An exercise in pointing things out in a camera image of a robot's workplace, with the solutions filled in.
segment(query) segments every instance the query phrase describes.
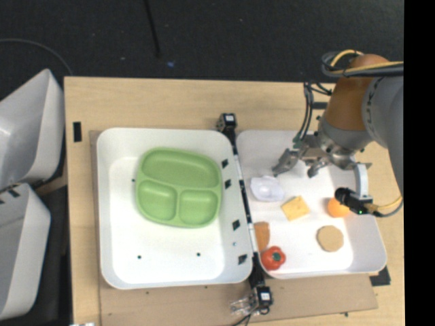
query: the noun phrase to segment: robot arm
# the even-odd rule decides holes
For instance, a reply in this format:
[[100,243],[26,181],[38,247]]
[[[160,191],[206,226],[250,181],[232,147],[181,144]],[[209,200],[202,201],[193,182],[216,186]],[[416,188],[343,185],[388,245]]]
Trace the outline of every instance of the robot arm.
[[[340,57],[353,58],[345,69],[338,69]],[[389,62],[374,54],[356,51],[329,53],[323,70],[339,77],[314,134],[304,134],[287,149],[273,167],[274,175],[305,162],[308,176],[336,165],[358,172],[355,153],[372,141],[388,149],[400,193],[403,186],[403,62]]]

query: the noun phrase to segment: black cable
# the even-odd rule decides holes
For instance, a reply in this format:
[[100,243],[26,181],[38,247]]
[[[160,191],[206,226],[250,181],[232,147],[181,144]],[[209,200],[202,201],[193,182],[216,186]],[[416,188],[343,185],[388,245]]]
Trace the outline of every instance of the black cable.
[[0,43],[26,43],[26,44],[29,44],[32,46],[42,48],[43,50],[48,51],[53,56],[57,57],[57,59],[59,59],[62,62],[63,66],[68,70],[68,73],[71,76],[73,75],[73,71],[71,70],[71,68],[69,67],[67,62],[65,62],[65,60],[60,56],[60,54],[57,53],[56,51],[52,50],[51,48],[43,45],[42,43],[38,43],[35,41],[26,40],[26,39],[0,39]]
[[302,126],[300,127],[300,130],[298,131],[298,134],[296,135],[298,138],[300,138],[302,132],[304,131],[305,124],[307,124],[307,120],[308,120],[309,103],[308,103],[308,95],[306,93],[307,86],[308,86],[308,83],[304,83],[305,115],[304,115],[304,120],[302,122]]
[[260,314],[267,315],[270,311],[271,311],[271,309],[269,307],[266,307],[266,308],[260,309]]
[[143,4],[144,4],[145,10],[147,12],[148,22],[150,23],[150,28],[151,28],[152,39],[153,39],[153,42],[154,42],[154,47],[156,48],[155,55],[158,58],[160,56],[160,44],[159,44],[158,38],[157,38],[157,31],[156,31],[156,26],[154,25],[154,19],[152,18],[150,1],[149,0],[143,0]]
[[300,137],[300,140],[304,140],[306,135],[307,135],[307,131],[309,129],[309,126],[311,124],[311,118],[313,117],[313,92],[311,91],[311,82],[305,83],[304,84],[304,94],[305,94],[305,103],[307,106],[307,110],[308,110],[308,117],[306,120],[304,120],[304,130],[303,133]]
[[245,326],[249,323],[249,320],[251,318],[252,314],[248,314],[247,316],[244,316],[240,321],[237,321],[235,324],[231,325],[231,326],[239,326],[241,325],[244,321],[246,321]]
[[311,86],[311,89],[314,90],[314,91],[316,91],[317,93],[325,94],[325,95],[327,95],[327,96],[331,96],[331,95],[332,95],[332,90],[329,90],[329,89],[323,87],[322,84],[321,84],[320,82],[315,82],[315,85],[321,89],[321,90],[316,90],[315,88],[313,88],[313,87]]

